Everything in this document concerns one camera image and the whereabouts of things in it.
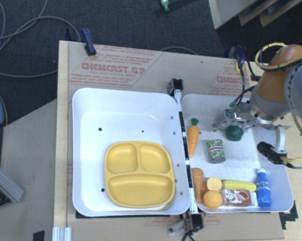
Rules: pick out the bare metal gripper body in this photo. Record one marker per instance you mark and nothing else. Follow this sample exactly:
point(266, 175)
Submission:
point(260, 120)

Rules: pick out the white plastic tray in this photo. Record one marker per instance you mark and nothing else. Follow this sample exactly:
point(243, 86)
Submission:
point(124, 123)
point(242, 155)

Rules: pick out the thin black and white rod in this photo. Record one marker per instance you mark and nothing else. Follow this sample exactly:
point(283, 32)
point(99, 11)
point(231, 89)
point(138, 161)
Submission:
point(184, 130)

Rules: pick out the green and red can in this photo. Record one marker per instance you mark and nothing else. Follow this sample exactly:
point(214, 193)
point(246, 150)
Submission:
point(216, 151)

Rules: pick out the orange sausage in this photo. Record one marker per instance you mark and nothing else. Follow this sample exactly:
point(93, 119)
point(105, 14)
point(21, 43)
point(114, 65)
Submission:
point(198, 183)

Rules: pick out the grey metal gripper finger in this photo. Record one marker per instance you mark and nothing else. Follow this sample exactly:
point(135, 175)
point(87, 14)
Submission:
point(240, 122)
point(218, 122)

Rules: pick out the brown cardboard board red print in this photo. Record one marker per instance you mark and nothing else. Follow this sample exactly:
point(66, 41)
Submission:
point(144, 70)

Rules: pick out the orange carrot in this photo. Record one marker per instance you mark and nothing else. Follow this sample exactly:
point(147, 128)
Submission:
point(192, 140)

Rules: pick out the brown and white packet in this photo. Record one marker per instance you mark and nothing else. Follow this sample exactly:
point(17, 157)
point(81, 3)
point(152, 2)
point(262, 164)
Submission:
point(238, 197)

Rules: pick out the orange ball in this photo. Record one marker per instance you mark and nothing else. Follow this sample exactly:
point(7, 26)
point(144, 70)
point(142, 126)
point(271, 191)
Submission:
point(213, 199)

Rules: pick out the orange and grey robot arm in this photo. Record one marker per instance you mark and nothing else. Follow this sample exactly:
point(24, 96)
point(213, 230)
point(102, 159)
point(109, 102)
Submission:
point(276, 80)

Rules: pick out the green broccoli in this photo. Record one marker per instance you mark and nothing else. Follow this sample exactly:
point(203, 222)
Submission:
point(233, 134)

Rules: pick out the blue bottle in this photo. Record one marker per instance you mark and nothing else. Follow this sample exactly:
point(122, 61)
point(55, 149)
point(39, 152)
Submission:
point(263, 191)

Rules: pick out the black cylinder on white bracket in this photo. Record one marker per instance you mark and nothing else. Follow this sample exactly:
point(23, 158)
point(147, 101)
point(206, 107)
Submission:
point(268, 151)

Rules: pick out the yellow corn cob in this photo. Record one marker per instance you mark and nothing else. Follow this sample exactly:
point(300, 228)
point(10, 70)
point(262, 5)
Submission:
point(239, 185)

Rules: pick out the yellow round slice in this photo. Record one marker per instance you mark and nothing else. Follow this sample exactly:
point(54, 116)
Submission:
point(214, 184)

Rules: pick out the yellow divided plate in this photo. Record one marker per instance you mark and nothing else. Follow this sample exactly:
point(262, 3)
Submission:
point(140, 186)

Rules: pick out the green bottle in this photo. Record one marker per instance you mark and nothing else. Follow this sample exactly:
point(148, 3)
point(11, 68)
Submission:
point(164, 1)

